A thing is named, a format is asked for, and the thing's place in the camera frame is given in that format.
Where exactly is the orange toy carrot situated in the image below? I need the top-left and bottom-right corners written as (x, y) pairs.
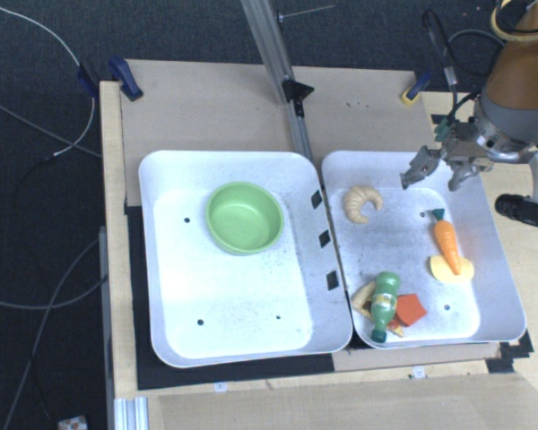
top-left (431, 207), bottom-right (464, 277)

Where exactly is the beige toy croissant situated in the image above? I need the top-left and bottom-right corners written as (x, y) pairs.
top-left (343, 185), bottom-right (385, 226)

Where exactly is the green bowl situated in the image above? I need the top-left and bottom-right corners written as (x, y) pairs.
top-left (204, 181), bottom-right (285, 257)

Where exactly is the white plastic tray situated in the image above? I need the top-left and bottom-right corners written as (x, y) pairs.
top-left (137, 150), bottom-right (355, 369)
top-left (320, 150), bottom-right (528, 350)

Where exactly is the small white printed carton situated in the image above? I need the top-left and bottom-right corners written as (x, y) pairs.
top-left (57, 415), bottom-right (89, 430)

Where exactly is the black cylinder on white bracket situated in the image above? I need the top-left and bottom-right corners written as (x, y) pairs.
top-left (494, 150), bottom-right (538, 228)

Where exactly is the brown cardboard board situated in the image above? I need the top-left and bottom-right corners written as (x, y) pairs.
top-left (117, 58), bottom-right (503, 373)

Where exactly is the green toy bottle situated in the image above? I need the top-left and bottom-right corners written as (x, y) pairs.
top-left (369, 271), bottom-right (403, 345)

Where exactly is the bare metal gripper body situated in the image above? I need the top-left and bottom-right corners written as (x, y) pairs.
top-left (438, 115), bottom-right (538, 172)

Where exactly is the toy pizza slice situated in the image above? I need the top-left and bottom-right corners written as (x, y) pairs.
top-left (351, 280), bottom-right (406, 340)

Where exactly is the yellow round slice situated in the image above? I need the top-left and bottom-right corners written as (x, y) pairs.
top-left (427, 254), bottom-right (475, 285)

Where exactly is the red-orange block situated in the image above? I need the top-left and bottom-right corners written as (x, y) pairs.
top-left (394, 293), bottom-right (429, 328)

